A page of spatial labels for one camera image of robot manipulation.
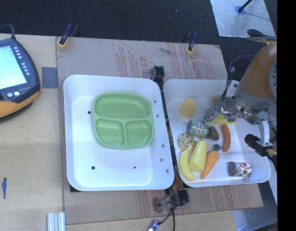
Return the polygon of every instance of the green can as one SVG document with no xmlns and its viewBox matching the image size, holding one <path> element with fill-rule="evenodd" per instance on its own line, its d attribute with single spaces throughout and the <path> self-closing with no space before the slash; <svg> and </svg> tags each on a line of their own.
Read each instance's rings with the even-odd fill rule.
<svg viewBox="0 0 296 231">
<path fill-rule="evenodd" d="M 189 120 L 186 126 L 186 133 L 203 139 L 209 132 L 209 126 L 201 122 Z"/>
</svg>

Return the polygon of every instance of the blue and yellow clamp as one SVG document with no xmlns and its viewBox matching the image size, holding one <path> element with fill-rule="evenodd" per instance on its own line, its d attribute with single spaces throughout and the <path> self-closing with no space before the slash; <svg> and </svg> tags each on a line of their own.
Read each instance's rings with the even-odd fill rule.
<svg viewBox="0 0 296 231">
<path fill-rule="evenodd" d="M 189 43 L 186 46 L 186 49 L 185 49 L 186 54 L 191 55 L 194 53 L 197 35 L 198 35 L 198 33 L 196 31 L 194 31 Z"/>
<path fill-rule="evenodd" d="M 68 43 L 69 37 L 75 35 L 78 31 L 78 25 L 73 25 L 71 23 L 69 23 L 69 25 L 66 27 L 64 33 L 62 34 L 62 36 L 59 38 L 59 40 L 57 41 L 57 45 L 59 47 L 65 47 L 66 44 Z"/>
</svg>

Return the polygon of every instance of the white tray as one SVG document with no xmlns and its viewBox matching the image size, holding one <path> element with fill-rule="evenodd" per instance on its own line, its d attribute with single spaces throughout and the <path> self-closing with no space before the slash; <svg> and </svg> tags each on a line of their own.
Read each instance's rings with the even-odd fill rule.
<svg viewBox="0 0 296 231">
<path fill-rule="evenodd" d="M 154 137 L 140 149 L 111 149 L 97 140 L 94 99 L 107 92 L 141 95 L 150 104 Z M 173 162 L 159 86 L 150 79 L 73 75 L 63 86 L 67 177 L 80 191 L 160 190 L 173 183 Z"/>
<path fill-rule="evenodd" d="M 227 91 L 227 96 L 234 95 L 234 84 L 238 84 L 238 82 L 232 81 Z M 207 109 L 210 107 L 213 97 L 220 96 L 224 89 L 225 80 L 171 79 L 164 84 L 166 107 L 177 161 L 179 161 L 181 152 L 181 149 L 177 145 L 177 137 L 180 133 L 185 132 L 187 122 L 189 121 L 178 112 L 181 103 L 187 98 L 195 99 L 197 102 L 197 111 L 193 120 L 200 121 L 200 118 L 205 115 Z M 206 124 L 214 126 L 220 136 L 218 141 L 204 139 L 207 143 L 207 151 L 212 149 L 213 144 L 217 143 L 222 146 L 220 125 L 209 122 Z M 244 142 L 244 137 L 247 134 L 253 134 L 260 138 L 258 126 L 251 125 L 244 119 L 238 119 L 235 124 L 228 125 L 228 127 L 231 133 L 230 149 L 227 152 L 219 151 L 220 157 L 205 179 L 201 179 L 200 173 L 196 172 L 194 172 L 195 181 L 188 181 L 180 175 L 186 185 L 190 187 L 207 187 L 259 183 L 269 179 L 271 171 L 267 157 L 261 157 Z M 251 163 L 253 169 L 252 175 L 250 177 L 229 176 L 227 166 L 230 161 Z"/>
</svg>

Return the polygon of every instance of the blue mark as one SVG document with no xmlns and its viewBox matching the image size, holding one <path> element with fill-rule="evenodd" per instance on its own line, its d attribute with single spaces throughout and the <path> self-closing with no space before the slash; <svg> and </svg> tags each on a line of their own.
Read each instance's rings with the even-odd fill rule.
<svg viewBox="0 0 296 231">
<path fill-rule="evenodd" d="M 7 178 L 6 177 L 4 177 L 4 179 L 3 179 L 2 188 L 3 188 L 4 199 L 6 199 L 6 188 L 7 188 Z"/>
<path fill-rule="evenodd" d="M 246 13 L 246 11 L 245 11 L 245 9 L 243 9 L 242 10 L 242 12 L 239 12 L 239 8 L 240 8 L 241 6 L 235 6 L 234 7 L 234 11 L 236 11 L 237 13 L 238 13 L 238 15 L 244 15 L 245 13 Z"/>
</svg>

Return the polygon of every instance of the control button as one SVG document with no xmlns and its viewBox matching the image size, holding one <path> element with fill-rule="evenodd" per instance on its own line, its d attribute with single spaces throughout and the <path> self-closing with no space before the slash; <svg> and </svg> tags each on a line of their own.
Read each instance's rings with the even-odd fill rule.
<svg viewBox="0 0 296 231">
<path fill-rule="evenodd" d="M 12 92 L 8 92 L 6 96 L 7 96 L 7 98 L 12 98 L 13 97 L 13 93 Z"/>
</svg>

